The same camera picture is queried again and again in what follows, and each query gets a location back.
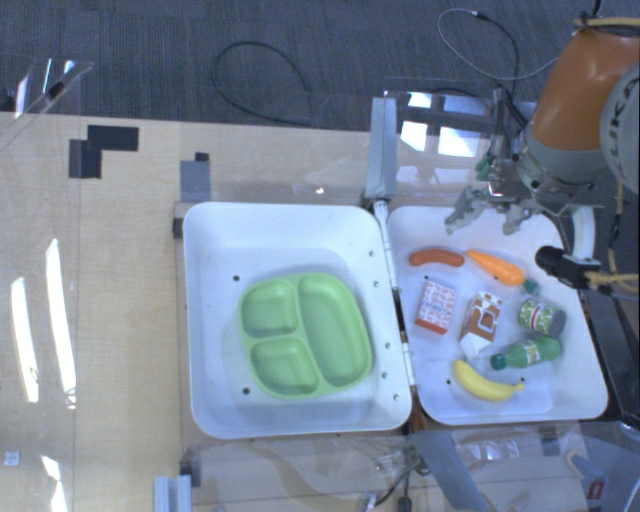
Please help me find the brown and white carton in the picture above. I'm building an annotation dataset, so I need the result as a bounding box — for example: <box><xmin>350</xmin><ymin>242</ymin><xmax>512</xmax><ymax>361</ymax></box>
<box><xmin>458</xmin><ymin>291</ymin><xmax>504</xmax><ymax>362</ymax></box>

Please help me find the green and white can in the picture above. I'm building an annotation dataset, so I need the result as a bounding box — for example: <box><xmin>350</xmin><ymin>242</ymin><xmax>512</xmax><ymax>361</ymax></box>
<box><xmin>517</xmin><ymin>298</ymin><xmax>568</xmax><ymax>338</ymax></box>

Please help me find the orange and white carton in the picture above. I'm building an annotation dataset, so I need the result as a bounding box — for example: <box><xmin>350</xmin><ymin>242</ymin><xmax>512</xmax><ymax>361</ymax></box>
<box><xmin>414</xmin><ymin>279</ymin><xmax>457</xmax><ymax>336</ymax></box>

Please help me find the green bottle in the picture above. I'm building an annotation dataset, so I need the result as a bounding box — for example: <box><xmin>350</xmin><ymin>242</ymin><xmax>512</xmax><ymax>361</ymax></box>
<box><xmin>489</xmin><ymin>336</ymin><xmax>563</xmax><ymax>371</ymax></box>

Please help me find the green divided plate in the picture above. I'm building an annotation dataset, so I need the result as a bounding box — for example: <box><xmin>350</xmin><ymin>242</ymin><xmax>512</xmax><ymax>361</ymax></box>
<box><xmin>237</xmin><ymin>272</ymin><xmax>375</xmax><ymax>401</ymax></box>

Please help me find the orange-red toy sausage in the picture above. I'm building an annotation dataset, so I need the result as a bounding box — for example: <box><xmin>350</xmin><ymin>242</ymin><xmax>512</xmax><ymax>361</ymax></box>
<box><xmin>408</xmin><ymin>248</ymin><xmax>466</xmax><ymax>269</ymax></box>

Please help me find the white plastic tray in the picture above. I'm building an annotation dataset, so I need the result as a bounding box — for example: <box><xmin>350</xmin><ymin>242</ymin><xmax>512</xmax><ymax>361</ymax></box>
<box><xmin>387</xmin><ymin>204</ymin><xmax>610</xmax><ymax>427</ymax></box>
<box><xmin>181</xmin><ymin>201</ymin><xmax>414</xmax><ymax>441</ymax></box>

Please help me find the black cylinder on white bracket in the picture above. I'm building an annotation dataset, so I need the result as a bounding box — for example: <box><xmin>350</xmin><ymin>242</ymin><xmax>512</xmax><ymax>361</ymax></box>
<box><xmin>534</xmin><ymin>205</ymin><xmax>602</xmax><ymax>291</ymax></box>

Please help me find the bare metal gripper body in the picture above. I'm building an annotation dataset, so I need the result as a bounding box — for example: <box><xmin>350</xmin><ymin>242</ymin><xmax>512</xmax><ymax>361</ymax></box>
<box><xmin>485</xmin><ymin>155</ymin><xmax>603</xmax><ymax>217</ymax></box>

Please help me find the orange toy carrot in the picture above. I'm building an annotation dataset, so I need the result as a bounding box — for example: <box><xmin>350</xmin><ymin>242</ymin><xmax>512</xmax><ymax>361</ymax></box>
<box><xmin>465</xmin><ymin>249</ymin><xmax>542</xmax><ymax>295</ymax></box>

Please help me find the yellow banana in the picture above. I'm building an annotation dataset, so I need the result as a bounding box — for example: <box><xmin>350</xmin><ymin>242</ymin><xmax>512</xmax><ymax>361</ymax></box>
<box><xmin>453</xmin><ymin>358</ymin><xmax>526</xmax><ymax>403</ymax></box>

